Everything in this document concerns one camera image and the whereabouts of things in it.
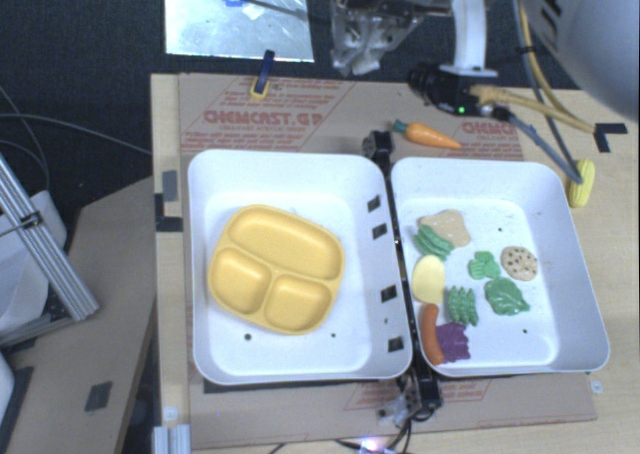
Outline brown cardboard board, red print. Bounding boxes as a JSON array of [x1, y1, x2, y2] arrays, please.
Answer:
[[177, 72, 599, 439]]

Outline orange carrot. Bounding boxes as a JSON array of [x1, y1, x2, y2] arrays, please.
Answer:
[[392, 118, 463, 151]]

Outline tan bread slice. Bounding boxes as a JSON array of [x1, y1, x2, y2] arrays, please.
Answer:
[[417, 209, 473, 249]]

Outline green pea pods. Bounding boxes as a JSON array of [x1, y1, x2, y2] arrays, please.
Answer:
[[412, 224, 452, 263]]

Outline thin black rod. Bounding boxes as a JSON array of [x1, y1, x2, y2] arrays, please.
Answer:
[[378, 141, 427, 383]]

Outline yellow divided plate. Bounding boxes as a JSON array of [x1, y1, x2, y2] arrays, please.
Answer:
[[206, 203, 347, 336]]

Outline yellow potato slice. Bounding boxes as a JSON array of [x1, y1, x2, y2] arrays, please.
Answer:
[[410, 253, 447, 305]]

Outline green broccoli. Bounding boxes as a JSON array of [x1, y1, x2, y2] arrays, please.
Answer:
[[467, 250, 502, 281]]

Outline yellow corn cob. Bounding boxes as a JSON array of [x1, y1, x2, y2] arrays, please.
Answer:
[[566, 157, 597, 209]]

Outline brown chocolate chip biscuit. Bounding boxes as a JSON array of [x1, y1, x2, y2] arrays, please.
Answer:
[[499, 245, 539, 282]]

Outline green bean bunch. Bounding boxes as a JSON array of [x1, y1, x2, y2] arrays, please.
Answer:
[[445, 284, 480, 328]]

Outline green lettuce leaf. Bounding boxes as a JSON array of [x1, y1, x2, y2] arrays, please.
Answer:
[[483, 276, 532, 317]]

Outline white plastic tray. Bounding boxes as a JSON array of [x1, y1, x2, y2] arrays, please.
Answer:
[[389, 156, 612, 379], [186, 148, 414, 387]]

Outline orange sausage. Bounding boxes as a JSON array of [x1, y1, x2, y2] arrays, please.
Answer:
[[418, 302, 447, 367]]

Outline purple grapes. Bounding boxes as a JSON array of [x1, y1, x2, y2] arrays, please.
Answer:
[[434, 321, 473, 364]]

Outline black cylinder on white bracket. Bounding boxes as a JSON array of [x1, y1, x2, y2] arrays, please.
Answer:
[[406, 0, 502, 116]]

